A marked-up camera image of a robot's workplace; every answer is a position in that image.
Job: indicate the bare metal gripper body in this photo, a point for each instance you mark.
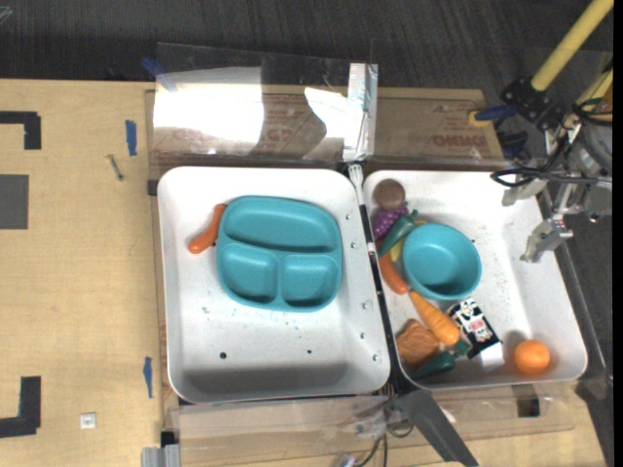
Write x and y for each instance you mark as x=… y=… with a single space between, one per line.
x=573 y=196

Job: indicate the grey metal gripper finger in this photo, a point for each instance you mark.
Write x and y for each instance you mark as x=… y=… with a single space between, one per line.
x=518 y=194
x=547 y=237

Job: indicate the white plastic tray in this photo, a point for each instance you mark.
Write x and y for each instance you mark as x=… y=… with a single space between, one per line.
x=525 y=299
x=272 y=348

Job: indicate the blue bowl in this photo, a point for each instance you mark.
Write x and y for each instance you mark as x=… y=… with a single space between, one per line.
x=440 y=263

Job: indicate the black and white carton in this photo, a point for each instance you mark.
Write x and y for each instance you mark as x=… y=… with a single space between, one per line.
x=474 y=328

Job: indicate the orange fruit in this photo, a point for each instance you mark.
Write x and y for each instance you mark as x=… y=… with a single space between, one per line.
x=532 y=357

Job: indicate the green pepper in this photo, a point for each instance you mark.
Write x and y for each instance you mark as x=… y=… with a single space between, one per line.
x=396 y=234

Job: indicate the brown doughnut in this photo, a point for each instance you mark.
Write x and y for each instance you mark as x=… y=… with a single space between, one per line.
x=388 y=193

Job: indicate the purple grapes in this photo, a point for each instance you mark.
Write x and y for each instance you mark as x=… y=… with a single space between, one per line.
x=387 y=221

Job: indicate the yellow banana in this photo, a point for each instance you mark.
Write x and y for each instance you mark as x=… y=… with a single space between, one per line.
x=396 y=252

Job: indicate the orange carrot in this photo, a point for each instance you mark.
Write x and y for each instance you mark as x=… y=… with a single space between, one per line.
x=435 y=319

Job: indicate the orange sausage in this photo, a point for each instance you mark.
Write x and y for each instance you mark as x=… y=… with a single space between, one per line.
x=392 y=275
x=208 y=234

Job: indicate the thin black and white rod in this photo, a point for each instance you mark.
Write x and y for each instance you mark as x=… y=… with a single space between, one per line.
x=366 y=222

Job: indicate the dark green vegetable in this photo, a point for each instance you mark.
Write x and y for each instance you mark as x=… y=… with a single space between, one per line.
x=435 y=364

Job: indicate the brown bread slice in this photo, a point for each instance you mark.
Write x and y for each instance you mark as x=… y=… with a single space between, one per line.
x=414 y=342

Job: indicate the blue divided plate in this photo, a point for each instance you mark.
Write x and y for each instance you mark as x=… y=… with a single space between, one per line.
x=280 y=231

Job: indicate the dark screw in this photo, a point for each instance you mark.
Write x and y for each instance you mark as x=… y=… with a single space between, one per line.
x=115 y=167

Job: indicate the small white square tag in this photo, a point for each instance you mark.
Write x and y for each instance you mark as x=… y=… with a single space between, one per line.
x=88 y=420

